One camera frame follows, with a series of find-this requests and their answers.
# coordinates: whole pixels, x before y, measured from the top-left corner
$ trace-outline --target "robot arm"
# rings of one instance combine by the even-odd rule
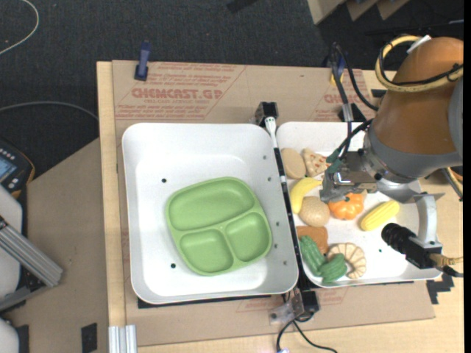
[[[436,196],[421,194],[418,179],[463,165],[464,46],[455,38],[414,43],[389,81],[382,69],[387,51],[418,39],[400,37],[381,50],[376,74],[388,90],[376,117],[357,128],[365,130],[363,148],[341,157],[334,152],[329,158],[332,165],[325,172],[320,197],[337,201],[347,193],[367,190],[402,203],[416,202],[418,235],[389,224],[382,237],[418,268],[431,268],[437,266],[431,255],[442,250],[436,239]]]

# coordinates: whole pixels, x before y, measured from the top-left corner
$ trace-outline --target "green plate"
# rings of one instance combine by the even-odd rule
[[[213,276],[268,254],[272,231],[257,196],[240,179],[222,177],[174,193],[166,219],[189,268]]]

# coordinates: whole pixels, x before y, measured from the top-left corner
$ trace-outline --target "black cable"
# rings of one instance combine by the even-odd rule
[[[328,350],[329,352],[333,352],[333,353],[338,353],[335,349],[333,348],[329,348],[328,346],[321,346],[321,345],[317,345],[315,343],[313,343],[311,340],[309,340],[308,336],[306,336],[304,334],[304,332],[301,330],[300,326],[298,326],[297,322],[295,319],[289,321],[288,323],[286,323],[286,325],[280,330],[280,332],[278,333],[278,336],[277,336],[277,352],[281,351],[281,345],[280,345],[280,342],[281,342],[281,336],[283,335],[283,333],[286,331],[286,329],[291,325],[293,324],[296,329],[298,330],[298,332],[301,334],[301,336],[304,338],[304,340],[306,340],[306,342],[313,346],[314,348],[317,348],[317,349],[323,349],[323,350]]]
[[[332,43],[330,47],[330,67],[332,69],[333,79],[336,82],[337,89],[339,89],[340,98],[343,104],[348,104],[348,97],[345,93],[343,84],[341,83],[339,76],[339,58],[336,56],[337,43]],[[343,158],[350,147],[350,138],[352,136],[352,121],[347,122],[347,142],[344,145],[344,151],[340,158]]]
[[[436,76],[432,76],[432,77],[429,77],[427,79],[421,79],[421,80],[416,80],[416,81],[404,81],[404,82],[393,82],[391,81],[387,75],[386,75],[386,72],[384,71],[384,56],[383,56],[383,52],[384,52],[384,49],[387,47],[387,46],[391,46],[391,50],[400,46],[401,44],[403,43],[400,43],[399,45],[397,46],[393,46],[393,44],[391,42],[388,42],[387,44],[385,44],[381,50],[380,50],[380,54],[379,54],[379,57],[378,57],[378,60],[379,60],[379,65],[380,65],[380,73],[381,73],[381,76],[387,81],[389,82],[390,84],[393,84],[393,85],[396,85],[396,86],[404,86],[404,85],[426,85],[426,84],[430,84],[432,82],[435,82],[443,77],[447,77],[450,81],[456,81],[456,80],[453,80],[453,79],[450,79],[450,75],[451,74],[454,74],[456,71],[462,69],[464,67],[464,63],[462,64],[455,64],[453,65],[453,67],[448,70],[448,71],[445,71],[441,74],[437,74]]]
[[[447,180],[447,182],[450,184],[451,188],[455,191],[456,195],[458,195],[459,197],[459,201],[462,202],[463,201],[463,193],[461,192],[461,190],[456,186],[456,184],[453,182],[453,179],[451,178],[450,176],[450,173],[448,173],[448,171],[444,168],[441,169],[442,170],[442,173],[444,174],[445,176],[445,179]]]
[[[434,24],[434,18],[437,17],[437,16],[439,16],[439,17],[445,19],[446,21],[451,21],[451,20],[452,20],[451,17],[452,17],[453,15],[452,15],[452,16],[446,16],[446,15],[441,14],[439,11],[435,10],[435,9],[428,3],[428,1],[426,1],[426,0],[416,0],[416,1],[421,2],[422,4],[424,4],[424,5],[427,7],[427,9],[430,11],[430,13],[431,13],[431,19],[428,20],[428,22],[429,22],[428,25],[422,25],[422,26],[432,26],[432,25]],[[463,10],[464,10],[464,6],[459,8],[460,13],[461,13]]]
[[[286,303],[286,295],[285,294],[282,294],[281,297],[283,298],[283,301]],[[300,326],[297,325],[296,322],[299,322],[299,323],[305,323],[306,321],[310,321],[312,318],[314,317],[314,313],[309,313],[308,316],[302,318],[301,316],[298,316],[297,318],[294,318],[294,319],[291,319],[288,323],[286,323],[286,325],[278,332],[278,336],[277,336],[277,352],[281,351],[281,345],[280,345],[280,342],[281,342],[281,336],[283,335],[283,333],[286,331],[286,329],[291,325],[291,324],[294,324],[294,326],[297,328],[297,330],[300,332],[301,336],[312,346],[314,346],[315,348],[318,348],[318,349],[324,349],[324,350],[329,350],[333,353],[337,353],[337,351],[335,349],[332,349],[332,348],[329,348],[329,347],[326,347],[326,346],[320,346],[320,345],[317,345],[315,343],[313,343],[311,340],[308,339],[308,337],[302,332],[302,330],[300,329]]]
[[[367,121],[364,121],[362,124],[360,124],[359,126],[357,126],[350,134],[350,137],[349,138],[345,138],[341,144],[337,147],[337,149],[335,151],[337,151],[338,153],[347,145],[347,141],[349,140],[352,140],[353,136],[355,136],[357,133],[359,133],[360,131],[364,131],[371,123],[373,122],[373,119],[369,119]]]
[[[371,104],[366,98],[365,96],[361,93],[360,89],[358,88],[358,85],[356,83],[356,80],[355,80],[355,74],[353,74],[353,69],[352,67],[350,66],[350,64],[348,63],[348,59],[347,59],[347,55],[342,51],[341,47],[339,45],[336,46],[336,50],[339,52],[340,56],[342,56],[344,58],[344,61],[345,61],[345,66],[347,67],[347,70],[348,70],[348,74],[350,75],[350,81],[352,82],[352,85],[353,85],[353,88],[355,89],[355,92],[357,94],[357,96],[359,97],[359,99],[366,105],[368,106],[370,109],[374,110],[374,111],[378,111],[378,108]]]
[[[464,274],[454,270],[449,265],[446,265],[445,267],[441,268],[441,271],[444,274],[447,274],[447,275],[452,276],[452,277],[464,277]]]

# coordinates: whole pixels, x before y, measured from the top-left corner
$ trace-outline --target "toy cucumber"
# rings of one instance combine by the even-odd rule
[[[314,276],[320,276],[319,269],[326,259],[311,237],[303,235],[300,239],[301,254]]]
[[[345,256],[343,254],[336,254],[334,257],[319,268],[324,282],[332,282],[347,273],[347,264],[345,263]]]

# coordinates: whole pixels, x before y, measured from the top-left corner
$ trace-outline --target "metal bracket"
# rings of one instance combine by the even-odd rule
[[[62,268],[13,229],[1,216],[0,247],[50,288],[59,284]]]
[[[270,325],[286,324],[304,313],[301,292],[293,289],[293,296],[281,306],[269,311]]]
[[[437,212],[436,199],[441,194],[424,193],[415,195],[414,200],[419,211],[419,232],[417,238],[409,238],[424,249],[442,247],[436,236]]]
[[[9,310],[11,307],[15,307],[23,301],[26,301],[30,296],[37,295],[43,292],[46,287],[38,288],[37,290],[31,291],[27,286],[17,289],[14,293],[6,295],[0,302],[0,313]]]
[[[108,328],[109,353],[138,353],[138,340],[134,324]]]

